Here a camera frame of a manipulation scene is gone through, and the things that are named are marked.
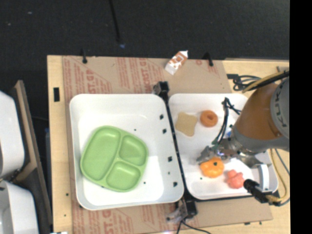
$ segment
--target toy donut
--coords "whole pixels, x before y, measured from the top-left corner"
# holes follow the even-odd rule
[[[218,116],[211,110],[205,110],[200,115],[200,122],[205,127],[213,127],[218,123]]]

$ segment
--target table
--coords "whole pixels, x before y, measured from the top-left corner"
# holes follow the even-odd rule
[[[288,67],[289,62],[280,60],[253,60],[253,59],[226,59],[223,66],[227,74],[254,75],[265,77],[277,71],[277,66]],[[62,71],[62,56],[47,57],[48,71],[48,94],[49,94],[49,120],[50,120],[50,143],[51,143],[51,170],[52,170],[52,210],[54,232],[67,231],[72,233],[72,207],[70,198],[69,163],[67,147],[67,131],[65,118],[65,105],[60,100],[55,100],[55,88],[59,89],[60,98],[64,98],[64,84]],[[280,151],[288,168],[290,155]],[[282,165],[277,162],[277,167],[286,183],[289,178]],[[290,233],[290,203],[283,207],[271,206],[273,220],[254,222],[248,225],[234,224],[226,226],[214,226],[203,228],[212,234],[285,234]],[[180,233],[195,234],[195,230],[183,230]]]

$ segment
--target black clip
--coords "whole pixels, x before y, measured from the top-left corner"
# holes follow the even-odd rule
[[[86,52],[84,51],[84,49],[81,49],[80,55],[82,56],[82,63],[86,64],[88,60],[87,60]]]
[[[208,60],[209,62],[209,66],[213,67],[214,66],[214,62],[213,59],[211,58],[211,55],[209,54],[209,52],[206,52],[202,58],[203,60]]]

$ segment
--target green plastic tray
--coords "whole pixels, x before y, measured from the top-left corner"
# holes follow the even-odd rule
[[[148,159],[146,144],[113,126],[97,128],[80,160],[84,176],[105,188],[128,192],[140,182]]]

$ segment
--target pink toy object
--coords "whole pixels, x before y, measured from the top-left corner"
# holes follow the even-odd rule
[[[228,171],[227,183],[229,187],[234,189],[239,189],[243,187],[245,179],[243,178],[243,173],[237,173],[235,170]]]

